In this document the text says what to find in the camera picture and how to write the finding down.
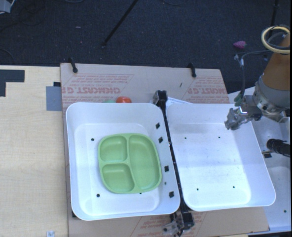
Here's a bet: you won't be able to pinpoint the black cylinder on white bracket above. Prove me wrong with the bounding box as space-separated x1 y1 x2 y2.
263 117 291 159

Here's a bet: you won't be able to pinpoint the orange round toy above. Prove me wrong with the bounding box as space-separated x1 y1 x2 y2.
115 96 133 104

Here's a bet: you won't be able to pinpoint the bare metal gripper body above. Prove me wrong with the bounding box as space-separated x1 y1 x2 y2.
241 95 289 123

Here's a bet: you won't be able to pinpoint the green divided plate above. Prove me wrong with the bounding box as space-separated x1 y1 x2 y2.
97 132 163 195

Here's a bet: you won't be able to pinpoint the black block with thin wires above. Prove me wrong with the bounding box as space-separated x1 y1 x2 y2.
152 90 168 106
180 210 195 231

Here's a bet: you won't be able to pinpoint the purple grapes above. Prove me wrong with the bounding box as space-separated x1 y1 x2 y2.
232 40 248 50

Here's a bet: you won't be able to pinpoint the brown cardboard board red print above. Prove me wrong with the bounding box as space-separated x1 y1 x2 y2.
60 63 270 237

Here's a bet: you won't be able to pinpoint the white paper sheet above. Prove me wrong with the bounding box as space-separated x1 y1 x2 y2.
166 96 194 106

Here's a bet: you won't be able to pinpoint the white plastic tray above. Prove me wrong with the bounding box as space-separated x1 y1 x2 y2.
65 102 182 222
165 103 277 212

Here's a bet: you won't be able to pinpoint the thin black and white rod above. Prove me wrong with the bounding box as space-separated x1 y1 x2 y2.
160 100 187 216

